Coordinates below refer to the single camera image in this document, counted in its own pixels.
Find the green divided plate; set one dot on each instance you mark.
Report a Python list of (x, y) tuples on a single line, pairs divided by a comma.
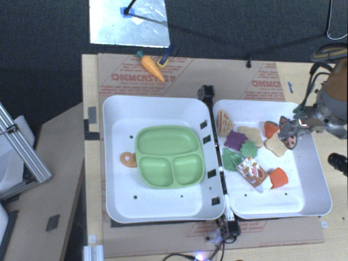
[(168, 156)]

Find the purple grapes toy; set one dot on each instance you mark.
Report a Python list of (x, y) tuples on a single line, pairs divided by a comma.
[(235, 140)]

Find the orange wedge block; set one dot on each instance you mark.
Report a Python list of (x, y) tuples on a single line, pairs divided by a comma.
[(278, 178)]

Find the green dotted biscuit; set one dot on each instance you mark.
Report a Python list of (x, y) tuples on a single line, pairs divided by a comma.
[(249, 149)]

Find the orange carrot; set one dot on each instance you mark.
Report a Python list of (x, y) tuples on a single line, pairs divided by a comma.
[(152, 67)]

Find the white and brown carton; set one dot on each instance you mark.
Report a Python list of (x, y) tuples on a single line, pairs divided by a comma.
[(254, 174)]

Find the thin black and white rod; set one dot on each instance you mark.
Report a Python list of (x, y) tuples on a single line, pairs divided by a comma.
[(218, 148)]

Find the orange pretzel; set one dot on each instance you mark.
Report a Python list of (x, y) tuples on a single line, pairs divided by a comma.
[(125, 160)]

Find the tan biscuit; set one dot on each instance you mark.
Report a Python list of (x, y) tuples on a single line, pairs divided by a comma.
[(251, 135)]

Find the brown cardboard board red print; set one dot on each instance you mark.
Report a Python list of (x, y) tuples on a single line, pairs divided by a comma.
[(179, 88)]

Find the white plastic tray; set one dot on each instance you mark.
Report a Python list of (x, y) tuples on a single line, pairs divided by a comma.
[(122, 200), (304, 178)]

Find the red strawberry toy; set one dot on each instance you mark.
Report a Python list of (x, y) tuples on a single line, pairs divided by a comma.
[(270, 129)]

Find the green lettuce leaf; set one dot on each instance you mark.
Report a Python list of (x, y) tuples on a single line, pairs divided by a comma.
[(231, 160)]

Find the tan bread slice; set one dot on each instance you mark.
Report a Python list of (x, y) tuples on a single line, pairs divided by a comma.
[(276, 147)]

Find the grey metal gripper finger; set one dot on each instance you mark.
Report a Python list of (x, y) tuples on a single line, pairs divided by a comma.
[(287, 132)]

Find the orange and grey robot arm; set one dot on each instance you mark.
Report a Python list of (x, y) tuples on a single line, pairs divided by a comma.
[(337, 91)]

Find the watermelon slice toy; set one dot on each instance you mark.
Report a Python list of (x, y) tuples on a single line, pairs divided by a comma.
[(291, 143)]

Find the black cylinder on white bracket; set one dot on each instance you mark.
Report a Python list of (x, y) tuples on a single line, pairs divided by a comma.
[(338, 163)]

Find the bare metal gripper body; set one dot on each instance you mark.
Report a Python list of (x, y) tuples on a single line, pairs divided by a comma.
[(312, 122)]

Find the triangular sandwich toy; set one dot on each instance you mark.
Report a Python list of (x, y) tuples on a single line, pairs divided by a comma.
[(223, 124)]

